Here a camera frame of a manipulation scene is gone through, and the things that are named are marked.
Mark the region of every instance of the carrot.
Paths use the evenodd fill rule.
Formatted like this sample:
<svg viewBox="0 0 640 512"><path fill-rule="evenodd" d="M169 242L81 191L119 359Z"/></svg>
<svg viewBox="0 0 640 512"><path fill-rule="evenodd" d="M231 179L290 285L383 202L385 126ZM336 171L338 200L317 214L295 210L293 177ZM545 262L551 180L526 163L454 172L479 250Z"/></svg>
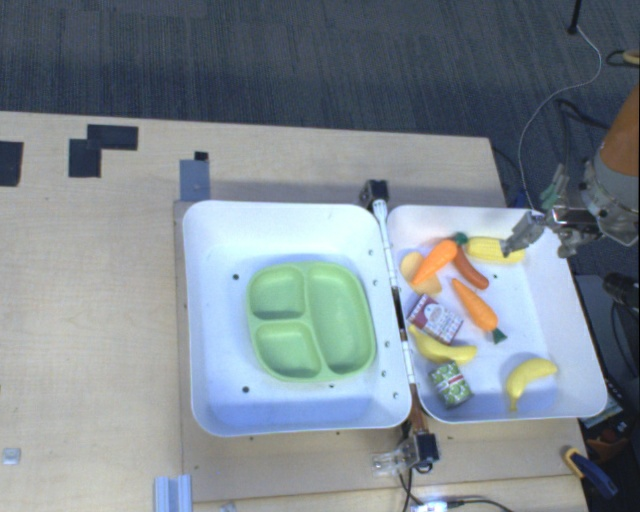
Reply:
<svg viewBox="0 0 640 512"><path fill-rule="evenodd" d="M462 246L468 241L464 233L457 233L453 240L458 244L458 246ZM489 286L489 280L478 272L471 264L467 255L464 253L464 250L462 250L462 247L458 247L458 253L456 254L456 257L453 258L453 264L456 266L462 277L469 281L473 286L480 288L481 290L487 289Z"/></svg>
<svg viewBox="0 0 640 512"><path fill-rule="evenodd" d="M411 284L413 286L419 285L422 281L425 281L438 270L444 267L447 263L456 257L458 252L458 246L453 240L445 239L439 242L431 252L422 260L422 263L416 271L416 275L413 276Z"/></svg>
<svg viewBox="0 0 640 512"><path fill-rule="evenodd" d="M493 334L494 343L498 343L506 338L506 336L498 329L498 315L491 307L482 300L477 293L462 284L457 279L451 281L453 289L460 297L462 304L466 308L471 320L483 331Z"/></svg>

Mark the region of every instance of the wooden table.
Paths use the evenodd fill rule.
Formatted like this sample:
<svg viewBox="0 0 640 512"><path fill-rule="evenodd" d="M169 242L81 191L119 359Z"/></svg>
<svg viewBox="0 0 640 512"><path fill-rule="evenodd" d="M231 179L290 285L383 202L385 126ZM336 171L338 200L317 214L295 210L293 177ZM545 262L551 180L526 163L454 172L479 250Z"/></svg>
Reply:
<svg viewBox="0 0 640 512"><path fill-rule="evenodd" d="M69 139L86 138L89 123L137 126L138 150L104 150L100 179L69 178ZM390 206L504 204L485 139L5 112L0 140L24 143L19 186L0 187L0 448L22 449L18 465L0 465L6 512L150 511L154 477L193 470L189 452L203 441L189 445L180 413L180 159L209 153L216 198L353 203L376 178L388 180ZM566 446L584 450L575 420L429 426L443 459L417 480L418 496L587 510L560 458ZM317 455L326 435L290 440ZM345 460L366 454L371 435L340 436ZM286 488L278 464L288 454L268 458L284 438L256 439L263 487ZM233 453L224 456L246 478L248 452ZM394 480L336 474L305 475L289 497L250 498L240 480L232 497L245 497L239 512L401 509ZM205 495L194 480L194 496ZM223 498L194 509L217 511Z"/></svg>

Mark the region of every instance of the yellow corn cob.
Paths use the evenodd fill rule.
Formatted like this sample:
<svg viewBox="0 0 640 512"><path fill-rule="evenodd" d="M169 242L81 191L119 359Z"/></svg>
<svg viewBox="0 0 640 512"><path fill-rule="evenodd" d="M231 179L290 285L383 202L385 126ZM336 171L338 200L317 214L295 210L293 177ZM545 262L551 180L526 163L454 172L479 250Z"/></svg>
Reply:
<svg viewBox="0 0 640 512"><path fill-rule="evenodd" d="M481 260L517 263L524 258L524 249L513 251L505 258L500 248L500 239L489 238L487 236L474 236L469 238L464 248L469 256Z"/></svg>

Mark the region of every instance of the blue object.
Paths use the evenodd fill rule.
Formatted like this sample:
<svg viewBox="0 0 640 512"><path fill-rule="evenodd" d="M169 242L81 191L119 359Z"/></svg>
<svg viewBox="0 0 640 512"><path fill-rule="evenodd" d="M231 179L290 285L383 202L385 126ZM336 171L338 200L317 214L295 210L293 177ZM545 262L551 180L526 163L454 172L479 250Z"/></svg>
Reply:
<svg viewBox="0 0 640 512"><path fill-rule="evenodd" d="M598 489L605 499L610 500L618 494L618 487L611 478L602 471L596 464L579 453L571 455L571 461L584 473L584 477Z"/></svg>

